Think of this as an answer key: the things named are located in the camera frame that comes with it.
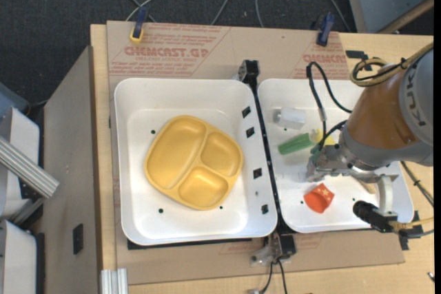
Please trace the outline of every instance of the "red object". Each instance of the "red object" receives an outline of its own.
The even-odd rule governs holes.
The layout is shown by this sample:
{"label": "red object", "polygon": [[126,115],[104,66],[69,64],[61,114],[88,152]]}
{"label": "red object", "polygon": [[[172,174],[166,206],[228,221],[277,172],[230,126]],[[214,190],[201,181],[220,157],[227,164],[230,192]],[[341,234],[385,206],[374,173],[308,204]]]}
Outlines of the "red object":
{"label": "red object", "polygon": [[331,204],[334,193],[332,193],[325,184],[321,183],[304,195],[303,198],[310,209],[318,213],[323,213]]}

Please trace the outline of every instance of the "yellow object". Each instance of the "yellow object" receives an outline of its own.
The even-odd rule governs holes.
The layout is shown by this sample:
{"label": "yellow object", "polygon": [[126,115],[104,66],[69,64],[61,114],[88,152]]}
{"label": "yellow object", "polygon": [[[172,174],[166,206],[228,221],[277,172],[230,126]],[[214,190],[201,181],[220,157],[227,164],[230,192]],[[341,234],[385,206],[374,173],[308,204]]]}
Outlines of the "yellow object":
{"label": "yellow object", "polygon": [[139,38],[133,37],[133,32],[135,31],[135,27],[132,28],[130,32],[130,41],[133,43],[140,43],[141,39],[143,39],[144,29],[141,29],[141,33],[139,34]]}
{"label": "yellow object", "polygon": [[159,191],[194,209],[219,206],[243,165],[235,140],[193,116],[177,116],[156,137],[144,162]]}
{"label": "yellow object", "polygon": [[[312,135],[313,135],[313,137],[314,137],[314,141],[315,141],[316,143],[319,143],[319,142],[322,140],[322,138],[323,138],[323,132],[322,132],[321,129],[317,129],[317,130],[315,130],[314,133],[313,133]],[[325,140],[325,143],[324,143],[324,145],[335,145],[335,144],[336,144],[336,142],[334,141],[334,139],[332,138],[332,136],[328,136],[328,137],[326,138],[326,140]]]}

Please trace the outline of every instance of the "green object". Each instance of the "green object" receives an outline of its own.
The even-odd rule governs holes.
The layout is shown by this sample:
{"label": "green object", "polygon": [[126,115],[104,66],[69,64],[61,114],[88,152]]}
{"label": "green object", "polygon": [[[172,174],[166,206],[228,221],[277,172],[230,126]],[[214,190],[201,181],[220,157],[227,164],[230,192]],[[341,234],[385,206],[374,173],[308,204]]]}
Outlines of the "green object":
{"label": "green object", "polygon": [[312,145],[315,144],[309,139],[309,134],[305,133],[288,140],[286,143],[280,144],[278,151],[280,154],[285,155],[311,147]]}

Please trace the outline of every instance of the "yellow plate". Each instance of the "yellow plate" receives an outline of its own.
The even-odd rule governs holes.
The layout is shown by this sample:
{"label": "yellow plate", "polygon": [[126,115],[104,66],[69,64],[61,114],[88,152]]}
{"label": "yellow plate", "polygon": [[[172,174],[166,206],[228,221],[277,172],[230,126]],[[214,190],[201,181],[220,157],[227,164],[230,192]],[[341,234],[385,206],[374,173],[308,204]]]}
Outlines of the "yellow plate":
{"label": "yellow plate", "polygon": [[199,118],[177,116],[155,138],[144,172],[165,195],[207,210],[228,196],[242,164],[242,150],[227,134]]}

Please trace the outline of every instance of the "blue clamp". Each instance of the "blue clamp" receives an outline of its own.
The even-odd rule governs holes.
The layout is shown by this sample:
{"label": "blue clamp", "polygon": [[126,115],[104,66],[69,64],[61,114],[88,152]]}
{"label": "blue clamp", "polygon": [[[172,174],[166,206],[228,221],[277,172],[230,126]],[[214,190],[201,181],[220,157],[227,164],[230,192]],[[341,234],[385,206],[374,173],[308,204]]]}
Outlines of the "blue clamp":
{"label": "blue clamp", "polygon": [[326,17],[323,19],[322,25],[320,27],[320,32],[317,35],[316,43],[318,45],[326,47],[326,45],[328,44],[329,33],[331,32],[332,26],[334,26],[335,21],[336,17],[328,12]]}
{"label": "blue clamp", "polygon": [[130,33],[130,41],[133,43],[140,43],[144,35],[143,24],[147,18],[147,7],[141,6],[139,8],[138,19],[136,20],[135,27],[132,28]]}

